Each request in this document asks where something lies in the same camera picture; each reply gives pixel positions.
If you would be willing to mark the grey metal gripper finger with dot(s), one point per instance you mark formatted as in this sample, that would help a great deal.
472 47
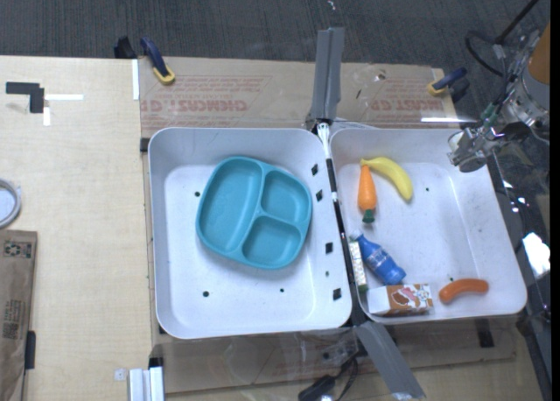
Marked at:
473 162
459 145

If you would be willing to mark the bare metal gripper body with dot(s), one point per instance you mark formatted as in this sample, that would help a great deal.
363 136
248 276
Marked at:
522 107

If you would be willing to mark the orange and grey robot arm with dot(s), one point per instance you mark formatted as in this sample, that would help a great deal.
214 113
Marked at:
541 62

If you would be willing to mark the yellow banana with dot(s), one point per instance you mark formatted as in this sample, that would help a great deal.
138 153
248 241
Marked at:
396 173

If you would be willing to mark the white plastic tray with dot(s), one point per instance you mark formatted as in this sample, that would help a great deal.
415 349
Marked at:
245 303
446 233

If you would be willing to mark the orange carrot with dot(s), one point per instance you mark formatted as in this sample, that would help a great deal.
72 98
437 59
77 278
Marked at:
367 191

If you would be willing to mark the orange sausage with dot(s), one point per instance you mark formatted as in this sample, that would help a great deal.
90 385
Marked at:
464 290

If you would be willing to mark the thin black and white rod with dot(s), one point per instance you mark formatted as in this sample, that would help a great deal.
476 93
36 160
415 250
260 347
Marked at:
332 180

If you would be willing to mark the blue bottle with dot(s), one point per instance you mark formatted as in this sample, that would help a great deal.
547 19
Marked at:
380 261

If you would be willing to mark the white and brown carton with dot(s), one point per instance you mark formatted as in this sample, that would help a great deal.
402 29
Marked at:
400 300

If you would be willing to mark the brown cardboard board red print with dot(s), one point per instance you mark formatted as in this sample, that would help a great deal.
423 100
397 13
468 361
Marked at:
271 93

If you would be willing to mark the blue divided plate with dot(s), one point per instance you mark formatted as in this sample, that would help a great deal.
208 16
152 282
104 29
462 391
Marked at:
232 211

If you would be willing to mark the brown paper bag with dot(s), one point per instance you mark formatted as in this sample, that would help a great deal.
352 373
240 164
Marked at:
13 303

